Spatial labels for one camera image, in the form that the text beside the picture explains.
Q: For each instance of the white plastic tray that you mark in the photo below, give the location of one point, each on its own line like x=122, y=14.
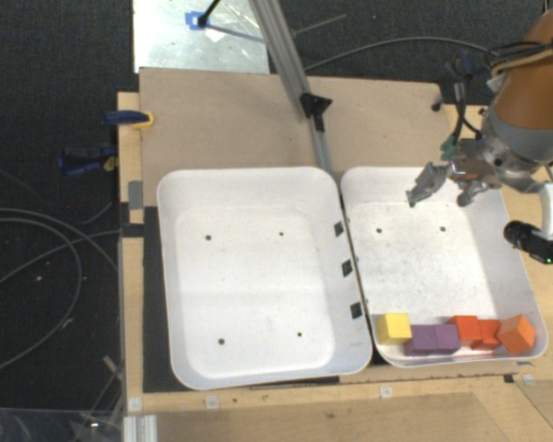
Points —
x=424, y=265
x=253, y=279

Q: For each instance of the brown cardboard board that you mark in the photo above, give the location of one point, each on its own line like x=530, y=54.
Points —
x=267, y=122

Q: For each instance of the orange cube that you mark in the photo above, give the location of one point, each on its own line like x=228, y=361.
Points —
x=516, y=334
x=488, y=334
x=466, y=326

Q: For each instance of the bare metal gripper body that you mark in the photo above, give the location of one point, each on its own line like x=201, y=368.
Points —
x=481, y=167

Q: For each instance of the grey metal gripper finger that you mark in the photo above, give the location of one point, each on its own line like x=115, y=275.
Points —
x=473, y=193
x=425, y=184

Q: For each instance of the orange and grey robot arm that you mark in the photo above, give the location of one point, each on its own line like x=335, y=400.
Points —
x=530, y=95

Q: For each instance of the yellow cube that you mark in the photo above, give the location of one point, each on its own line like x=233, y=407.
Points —
x=393, y=328

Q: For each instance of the black cylinder on white bracket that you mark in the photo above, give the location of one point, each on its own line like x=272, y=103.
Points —
x=540, y=233

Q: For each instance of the purple cube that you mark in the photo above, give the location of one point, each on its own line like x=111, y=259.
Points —
x=421, y=340
x=447, y=337

